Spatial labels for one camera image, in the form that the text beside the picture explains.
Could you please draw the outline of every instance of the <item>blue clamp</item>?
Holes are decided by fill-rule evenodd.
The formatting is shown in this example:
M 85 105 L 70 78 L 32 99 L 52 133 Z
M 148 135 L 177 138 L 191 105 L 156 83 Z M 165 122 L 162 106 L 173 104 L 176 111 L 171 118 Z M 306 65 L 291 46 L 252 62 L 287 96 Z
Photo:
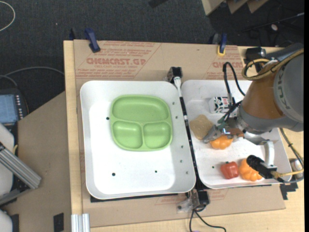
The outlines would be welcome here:
M 221 35 L 221 42 L 220 42 L 220 45 L 218 46 L 218 52 L 217 52 L 217 54 L 221 57 L 225 55 L 226 41 L 227 41 L 227 34 L 223 33 Z
M 85 28 L 85 37 L 87 40 L 90 40 L 90 48 L 93 53 L 99 52 L 101 48 L 99 47 L 96 37 L 95 37 L 95 32 L 91 28 Z

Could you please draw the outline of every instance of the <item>red bell pepper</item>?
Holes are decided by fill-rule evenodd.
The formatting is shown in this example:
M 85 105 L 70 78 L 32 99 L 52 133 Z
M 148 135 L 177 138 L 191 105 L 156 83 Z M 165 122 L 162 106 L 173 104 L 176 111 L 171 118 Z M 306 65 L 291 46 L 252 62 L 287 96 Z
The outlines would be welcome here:
M 221 165 L 220 170 L 226 179 L 232 179 L 239 176 L 238 166 L 234 161 Z

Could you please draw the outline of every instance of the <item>black carpet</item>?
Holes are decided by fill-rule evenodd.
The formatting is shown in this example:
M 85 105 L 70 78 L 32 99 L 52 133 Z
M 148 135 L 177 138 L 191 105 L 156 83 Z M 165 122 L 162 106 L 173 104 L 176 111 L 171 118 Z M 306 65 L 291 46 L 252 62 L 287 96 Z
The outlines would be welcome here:
M 270 0 L 251 14 L 244 5 L 234 14 L 223 3 L 206 16 L 201 0 L 0 0 L 12 5 L 16 19 L 0 31 L 0 75 L 26 67 L 47 66 L 63 71 L 63 41 L 74 28 L 77 38 L 93 28 L 98 40 L 207 44 L 215 33 L 227 33 L 228 44 L 288 46 L 304 43 L 304 16 L 279 25 L 278 32 L 262 27 L 243 29 L 287 18 L 304 11 L 304 0 Z M 0 29 L 13 13 L 0 3 Z M 33 111 L 64 91 L 57 72 L 31 70 L 10 75 Z M 13 87 L 4 78 L 0 88 Z

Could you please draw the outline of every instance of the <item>metal bar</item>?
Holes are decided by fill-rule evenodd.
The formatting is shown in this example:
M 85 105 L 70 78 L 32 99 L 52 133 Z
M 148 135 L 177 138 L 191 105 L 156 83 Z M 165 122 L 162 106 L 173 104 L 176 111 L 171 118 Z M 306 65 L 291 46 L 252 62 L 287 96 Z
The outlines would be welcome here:
M 90 232 L 89 214 L 71 215 L 71 232 Z
M 7 202 L 17 198 L 20 195 L 21 195 L 21 192 L 17 189 L 14 189 L 14 190 L 10 191 L 9 193 L 3 194 L 0 197 L 0 206 L 3 205 L 4 203 L 7 203 Z
M 0 163 L 31 189 L 38 188 L 41 177 L 0 143 Z

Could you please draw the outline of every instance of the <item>yellow pepper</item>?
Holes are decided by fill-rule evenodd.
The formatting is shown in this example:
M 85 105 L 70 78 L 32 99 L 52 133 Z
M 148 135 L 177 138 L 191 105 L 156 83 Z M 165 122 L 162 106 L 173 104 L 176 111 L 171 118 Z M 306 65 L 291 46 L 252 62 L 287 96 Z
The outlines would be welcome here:
M 262 179 L 262 176 L 259 174 L 259 172 L 248 165 L 247 159 L 242 160 L 239 167 L 239 173 L 245 180 L 256 181 Z
M 229 147 L 232 142 L 233 138 L 229 139 L 226 135 L 222 135 L 216 140 L 210 141 L 210 144 L 214 149 L 225 149 Z

